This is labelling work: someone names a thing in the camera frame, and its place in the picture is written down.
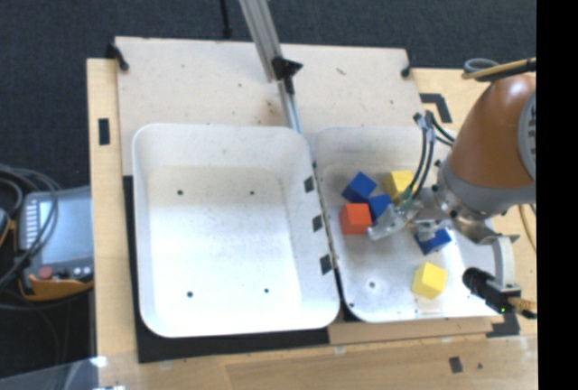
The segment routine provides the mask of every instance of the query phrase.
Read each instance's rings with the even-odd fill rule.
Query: wooden table
[[[118,123],[117,62],[89,59],[90,176],[95,243],[97,352],[108,359],[100,384],[132,388],[537,388],[537,321],[518,317],[520,334],[488,339],[501,317],[329,327],[331,344],[253,354],[139,364],[126,244]],[[415,69],[420,94],[442,95],[457,131],[486,84],[461,70]],[[436,106],[427,106],[435,111]],[[109,138],[100,136],[106,119]],[[494,218],[514,244],[516,279],[536,299],[536,218],[524,206]]]

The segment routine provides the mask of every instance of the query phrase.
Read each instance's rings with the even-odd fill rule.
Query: toy block
[[[448,272],[431,262],[425,262],[414,274],[412,292],[432,299],[443,292]]]
[[[379,194],[371,196],[368,201],[369,212],[371,212],[371,219],[375,223],[383,212],[386,211],[387,206],[391,204],[391,199],[388,194]]]
[[[432,237],[424,239],[423,235],[415,234],[414,238],[424,255],[438,252],[452,242],[450,233],[445,227],[438,229]]]
[[[383,180],[383,187],[386,193],[394,202],[398,202],[399,195],[406,190],[414,179],[414,175],[409,170],[396,170],[388,173]]]
[[[365,202],[350,202],[340,210],[341,233],[364,235],[372,224],[369,205]]]
[[[365,173],[358,172],[341,193],[349,202],[367,202],[369,194],[377,187],[377,183],[371,180]]]

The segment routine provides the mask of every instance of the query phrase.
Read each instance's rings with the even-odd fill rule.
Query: black carpet
[[[249,41],[237,0],[227,1],[233,40]],[[455,69],[475,57],[536,56],[536,4],[273,0],[271,9],[281,42],[405,48],[415,67]],[[86,59],[104,57],[116,36],[215,40],[222,30],[219,0],[0,0],[0,163],[64,188],[88,184]],[[68,308],[49,318],[60,361],[91,353],[89,302]],[[51,366],[52,335],[38,314],[0,310],[0,376]]]

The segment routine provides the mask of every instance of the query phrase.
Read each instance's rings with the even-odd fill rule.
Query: yellow cube
[[[383,180],[383,187],[389,198],[397,202],[399,195],[406,190],[413,178],[414,174],[409,170],[396,170],[387,174]]]
[[[425,262],[415,270],[412,292],[432,299],[443,292],[447,277],[446,270],[433,263]]]

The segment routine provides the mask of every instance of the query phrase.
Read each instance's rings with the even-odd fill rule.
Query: black mount
[[[117,60],[121,70],[128,70],[130,67],[125,61],[122,51],[113,42],[109,42],[107,45],[107,59]]]
[[[274,58],[272,63],[277,80],[282,80],[285,83],[285,90],[287,93],[294,95],[295,87],[293,84],[293,76],[303,67],[303,65],[300,62],[285,60],[280,56]]]

